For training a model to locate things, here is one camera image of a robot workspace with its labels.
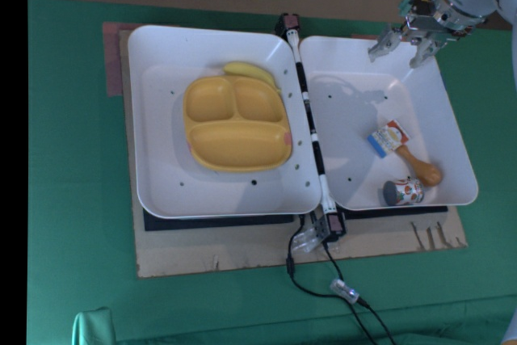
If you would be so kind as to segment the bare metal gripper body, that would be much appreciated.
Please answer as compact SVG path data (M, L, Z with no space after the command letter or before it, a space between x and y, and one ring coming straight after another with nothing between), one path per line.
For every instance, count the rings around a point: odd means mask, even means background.
M465 14L447 2L439 8L432 2L417 2L405 20L405 38L413 44L425 38L445 43L469 36L485 17Z

